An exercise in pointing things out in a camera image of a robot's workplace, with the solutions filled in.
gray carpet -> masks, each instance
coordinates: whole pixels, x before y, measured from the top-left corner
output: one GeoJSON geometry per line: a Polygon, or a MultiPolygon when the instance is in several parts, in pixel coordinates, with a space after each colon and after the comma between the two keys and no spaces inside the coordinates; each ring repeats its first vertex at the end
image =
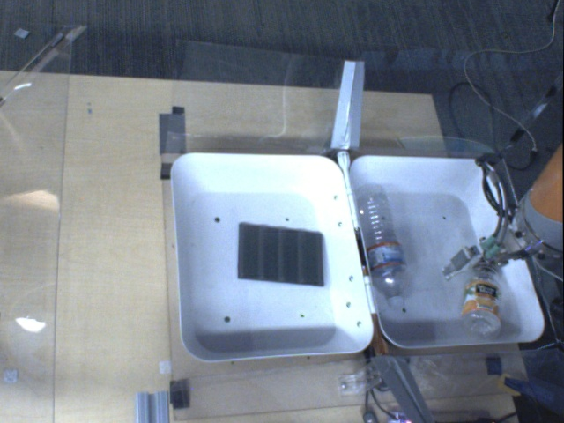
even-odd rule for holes
{"type": "MultiPolygon", "coordinates": [[[[17,69],[30,55],[11,47],[18,27],[45,33],[68,24],[88,25],[75,73],[335,86],[340,60],[362,59],[367,89],[431,93],[444,135],[503,147],[516,126],[459,85],[463,61],[481,48],[544,44],[553,1],[0,0],[0,68],[17,69]]],[[[547,51],[484,54],[469,64],[491,102],[527,123],[562,69],[562,6],[547,51]]],[[[561,113],[561,98],[552,99],[531,125],[548,150],[540,163],[561,140],[561,113]]],[[[530,142],[518,144],[523,160],[530,142]]]]}

small bottle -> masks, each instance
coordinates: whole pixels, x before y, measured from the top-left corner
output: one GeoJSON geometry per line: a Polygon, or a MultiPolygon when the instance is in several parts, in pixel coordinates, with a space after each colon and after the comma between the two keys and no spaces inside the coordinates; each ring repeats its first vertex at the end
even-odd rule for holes
{"type": "Polygon", "coordinates": [[[500,334],[498,274],[493,266],[475,267],[471,280],[464,287],[462,319],[464,327],[474,338],[493,339],[500,334]]]}
{"type": "Polygon", "coordinates": [[[408,283],[404,250],[397,242],[383,188],[366,185],[359,189],[357,207],[372,282],[388,298],[399,296],[408,283]]]}

bottle label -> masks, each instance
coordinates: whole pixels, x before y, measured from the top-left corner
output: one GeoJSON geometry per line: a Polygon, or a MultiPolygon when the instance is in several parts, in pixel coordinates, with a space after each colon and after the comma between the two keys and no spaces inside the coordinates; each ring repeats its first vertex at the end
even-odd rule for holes
{"type": "Polygon", "coordinates": [[[397,242],[375,244],[367,249],[370,270],[374,271],[391,264],[403,264],[404,251],[397,242]]]}
{"type": "Polygon", "coordinates": [[[469,314],[474,310],[485,310],[499,318],[499,298],[500,289],[496,284],[485,280],[473,280],[464,289],[462,315],[469,314]]]}

white plastic tray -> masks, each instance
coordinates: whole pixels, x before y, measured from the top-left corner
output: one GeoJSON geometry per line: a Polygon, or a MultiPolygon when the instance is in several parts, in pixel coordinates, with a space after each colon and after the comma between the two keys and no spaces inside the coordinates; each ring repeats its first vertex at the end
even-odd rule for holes
{"type": "Polygon", "coordinates": [[[201,360],[356,353],[373,324],[343,175],[323,157],[191,153],[173,166],[182,341],[201,360]],[[241,222],[323,234],[324,286],[237,278],[241,222]]]}
{"type": "Polygon", "coordinates": [[[378,183],[388,194],[398,240],[404,247],[412,284],[403,305],[379,293],[382,331],[406,348],[513,343],[536,340],[544,317],[523,261],[502,270],[502,330],[493,341],[469,338],[460,324],[462,274],[446,281],[442,267],[462,247],[489,236],[497,216],[481,189],[473,160],[364,156],[351,168],[353,189],[378,183]]]}

clear plastic bottle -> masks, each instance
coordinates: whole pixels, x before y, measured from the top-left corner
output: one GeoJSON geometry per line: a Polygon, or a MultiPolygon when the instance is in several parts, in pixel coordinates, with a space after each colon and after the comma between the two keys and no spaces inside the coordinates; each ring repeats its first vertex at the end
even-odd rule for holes
{"type": "Polygon", "coordinates": [[[464,287],[462,319],[464,327],[474,338],[493,339],[500,334],[501,292],[498,274],[493,267],[476,267],[464,287]]]}
{"type": "Polygon", "coordinates": [[[380,185],[365,185],[357,193],[360,228],[375,288],[388,298],[400,296],[408,284],[404,250],[397,242],[390,204],[380,185]]]}

